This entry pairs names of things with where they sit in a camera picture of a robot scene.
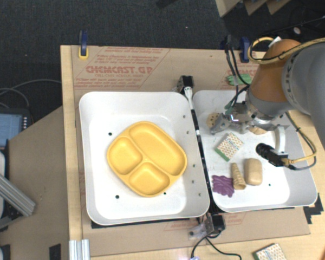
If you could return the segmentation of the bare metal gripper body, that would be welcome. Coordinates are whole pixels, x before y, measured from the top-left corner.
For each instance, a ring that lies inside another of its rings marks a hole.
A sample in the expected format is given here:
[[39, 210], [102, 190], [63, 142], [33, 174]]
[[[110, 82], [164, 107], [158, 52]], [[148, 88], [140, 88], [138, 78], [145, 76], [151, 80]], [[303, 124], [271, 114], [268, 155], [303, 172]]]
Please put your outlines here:
[[241, 129], [274, 130], [274, 117], [260, 112], [251, 102], [236, 103], [226, 110], [226, 116], [232, 124], [239, 125]]

